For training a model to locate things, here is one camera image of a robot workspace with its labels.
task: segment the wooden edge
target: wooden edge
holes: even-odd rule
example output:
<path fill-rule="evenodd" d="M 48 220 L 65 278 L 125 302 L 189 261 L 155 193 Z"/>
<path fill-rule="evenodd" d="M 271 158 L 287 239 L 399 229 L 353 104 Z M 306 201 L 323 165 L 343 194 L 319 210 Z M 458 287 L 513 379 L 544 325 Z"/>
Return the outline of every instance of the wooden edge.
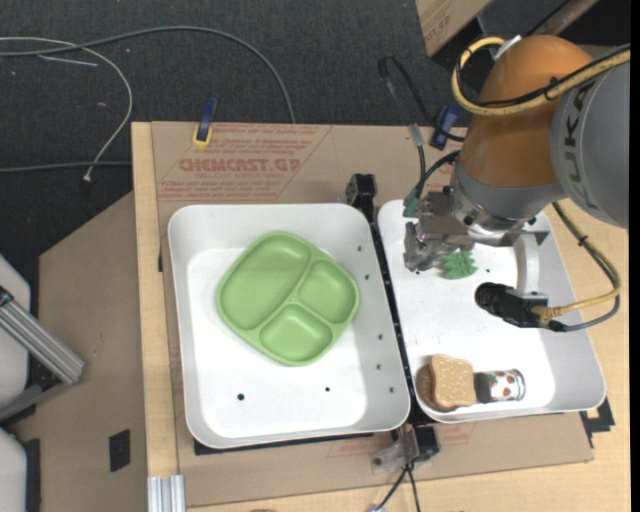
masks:
<path fill-rule="evenodd" d="M 149 476 L 178 473 L 160 233 L 150 123 L 132 123 L 133 188 L 140 294 L 144 407 Z"/>

